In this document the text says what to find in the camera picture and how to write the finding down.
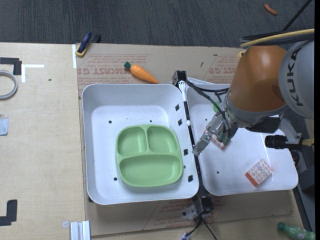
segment small box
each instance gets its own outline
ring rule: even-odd
[[[257,187],[272,173],[271,167],[265,160],[258,161],[250,170],[245,173],[245,176]]]

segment white tape mark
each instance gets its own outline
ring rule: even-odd
[[[76,55],[76,44],[72,45],[72,60],[73,60],[73,68],[77,68],[77,55]]]
[[[21,65],[21,82],[26,82],[26,68],[44,68],[44,64],[22,64]]]
[[[21,82],[26,82],[26,67],[23,64],[21,65]]]

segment green plate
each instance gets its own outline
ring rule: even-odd
[[[122,180],[133,187],[158,187],[176,182],[183,161],[174,132],[162,125],[124,128],[116,138],[116,162]]]

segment green bottle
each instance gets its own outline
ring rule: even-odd
[[[278,230],[285,232],[291,239],[297,240],[316,240],[316,233],[305,230],[299,226],[289,226],[283,222],[278,223]]]

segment black tape mark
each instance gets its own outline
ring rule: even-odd
[[[0,64],[13,65],[13,74],[15,76],[21,76],[22,61],[20,61],[19,58],[0,57]]]
[[[101,35],[100,34],[95,34],[94,38],[92,39],[91,43],[101,43]]]
[[[6,216],[0,217],[0,226],[10,226],[11,222],[17,221],[18,201],[9,200],[6,203]]]

